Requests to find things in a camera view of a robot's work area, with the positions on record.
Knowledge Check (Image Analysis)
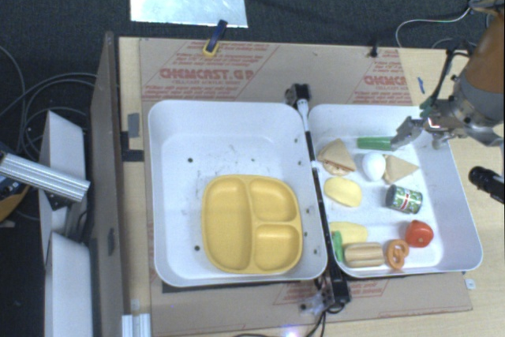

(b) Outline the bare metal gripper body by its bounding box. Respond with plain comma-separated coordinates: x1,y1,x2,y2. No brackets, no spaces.
420,99,505,151

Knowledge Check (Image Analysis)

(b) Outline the tan triangular bread slice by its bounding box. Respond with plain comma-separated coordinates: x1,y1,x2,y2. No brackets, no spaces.
383,154,421,185

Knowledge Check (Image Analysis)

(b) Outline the white toy egg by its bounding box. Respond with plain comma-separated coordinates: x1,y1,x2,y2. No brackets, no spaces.
361,152,387,182

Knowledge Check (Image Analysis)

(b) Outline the small green can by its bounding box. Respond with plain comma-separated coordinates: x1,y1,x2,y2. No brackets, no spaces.
385,184,424,215

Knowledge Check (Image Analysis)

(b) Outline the triangular toy sandwich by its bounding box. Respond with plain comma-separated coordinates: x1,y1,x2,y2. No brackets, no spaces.
317,137,357,177

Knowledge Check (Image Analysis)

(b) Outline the white plastic tray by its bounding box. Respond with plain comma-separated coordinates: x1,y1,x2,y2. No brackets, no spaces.
307,103,484,279
148,99,329,288

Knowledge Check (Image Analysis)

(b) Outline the thin black and white rod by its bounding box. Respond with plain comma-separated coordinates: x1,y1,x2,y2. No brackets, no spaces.
296,98,345,289

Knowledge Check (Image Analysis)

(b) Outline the red toy tomato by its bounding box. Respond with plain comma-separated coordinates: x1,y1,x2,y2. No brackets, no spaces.
404,219,435,249

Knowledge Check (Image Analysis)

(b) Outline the orange toy pretzel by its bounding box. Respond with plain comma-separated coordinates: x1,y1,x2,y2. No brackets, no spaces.
385,238,410,271

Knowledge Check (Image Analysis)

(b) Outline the toy hot dog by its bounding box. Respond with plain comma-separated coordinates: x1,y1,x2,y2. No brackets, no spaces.
342,242,385,269

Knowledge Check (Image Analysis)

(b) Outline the small green toy vegetable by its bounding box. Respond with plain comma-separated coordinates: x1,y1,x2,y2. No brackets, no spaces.
331,230,346,264

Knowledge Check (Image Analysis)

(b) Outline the brown cardboard board red print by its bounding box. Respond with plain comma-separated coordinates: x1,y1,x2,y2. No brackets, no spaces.
138,38,474,325

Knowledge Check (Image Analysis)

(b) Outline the yellow divided plate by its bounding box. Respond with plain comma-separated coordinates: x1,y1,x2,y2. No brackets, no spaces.
200,174,305,276

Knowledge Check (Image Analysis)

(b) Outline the black cylinder on white bracket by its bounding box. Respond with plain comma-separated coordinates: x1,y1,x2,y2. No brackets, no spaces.
468,165,505,205

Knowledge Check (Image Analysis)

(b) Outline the black block with thin wires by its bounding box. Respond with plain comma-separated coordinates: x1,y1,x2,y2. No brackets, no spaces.
285,83,313,107
328,275,353,307

